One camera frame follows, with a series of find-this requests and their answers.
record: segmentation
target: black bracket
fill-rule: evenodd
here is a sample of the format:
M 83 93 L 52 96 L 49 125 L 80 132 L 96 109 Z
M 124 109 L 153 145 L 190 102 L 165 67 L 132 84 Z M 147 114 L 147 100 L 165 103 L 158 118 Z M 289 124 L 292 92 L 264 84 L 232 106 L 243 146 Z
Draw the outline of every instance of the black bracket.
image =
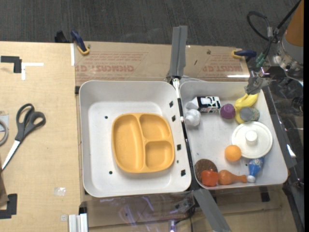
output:
M 21 73 L 21 59 L 13 56 L 1 56 L 2 63 L 14 63 L 14 73 Z
M 260 187 L 259 189 L 260 189 L 260 192 L 261 192 L 262 202 L 269 202 L 270 201 L 270 197 L 269 197 L 269 193 L 268 193 L 267 187 Z
M 79 207 L 78 214 L 87 213 L 87 207 Z
M 79 94 L 79 89 L 81 88 L 81 86 L 75 86 L 75 94 L 78 95 Z
M 12 218 L 17 213 L 17 194 L 9 194 L 6 210 L 0 210 L 0 219 Z
M 56 43 L 70 43 L 67 38 L 64 36 L 64 33 L 62 31 L 58 31 L 55 36 L 55 42 Z

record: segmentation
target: scissor blade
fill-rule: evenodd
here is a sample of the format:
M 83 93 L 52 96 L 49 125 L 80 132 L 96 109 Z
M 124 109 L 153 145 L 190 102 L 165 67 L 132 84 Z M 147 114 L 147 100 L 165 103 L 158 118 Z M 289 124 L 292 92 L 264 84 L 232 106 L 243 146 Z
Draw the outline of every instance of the scissor blade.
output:
M 6 157 L 6 159 L 5 159 L 4 163 L 3 163 L 2 170 L 5 168 L 5 166 L 6 166 L 6 165 L 9 163 L 9 161 L 11 160 L 11 158 L 12 158 L 12 156 L 14 155 L 15 151 L 17 150 L 19 144 L 20 144 L 20 141 L 18 141 L 18 140 L 15 140 L 15 141 L 14 141 L 13 146 L 12 146 L 12 148 L 10 149 L 8 156 Z

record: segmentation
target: yellow banana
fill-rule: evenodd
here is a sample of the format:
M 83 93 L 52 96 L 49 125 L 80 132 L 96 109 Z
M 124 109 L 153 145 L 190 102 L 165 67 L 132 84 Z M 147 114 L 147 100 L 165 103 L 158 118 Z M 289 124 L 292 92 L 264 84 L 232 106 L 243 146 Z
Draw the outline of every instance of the yellow banana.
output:
M 254 95 L 248 95 L 247 93 L 243 96 L 238 98 L 235 101 L 234 108 L 235 108 L 235 120 L 242 124 L 245 121 L 240 117 L 239 112 L 243 107 L 251 107 L 255 104 L 258 98 L 258 93 Z

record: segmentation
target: purple ball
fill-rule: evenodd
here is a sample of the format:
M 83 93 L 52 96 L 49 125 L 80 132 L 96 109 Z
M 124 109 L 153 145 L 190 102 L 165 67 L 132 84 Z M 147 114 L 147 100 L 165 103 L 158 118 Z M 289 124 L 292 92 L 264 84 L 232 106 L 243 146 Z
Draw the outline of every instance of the purple ball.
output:
M 235 116 L 235 108 L 232 104 L 225 104 L 220 109 L 220 115 L 223 118 L 231 119 Z

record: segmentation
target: brown cookie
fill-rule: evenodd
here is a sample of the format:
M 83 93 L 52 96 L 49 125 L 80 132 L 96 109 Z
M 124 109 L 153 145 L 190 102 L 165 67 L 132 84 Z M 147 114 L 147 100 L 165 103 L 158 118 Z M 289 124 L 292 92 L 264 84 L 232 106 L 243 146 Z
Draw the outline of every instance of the brown cookie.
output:
M 202 171 L 210 169 L 212 169 L 214 172 L 218 172 L 216 165 L 211 160 L 208 159 L 198 160 L 194 165 L 194 171 L 197 176 L 197 180 L 199 182 L 202 182 L 202 176 L 201 176 Z

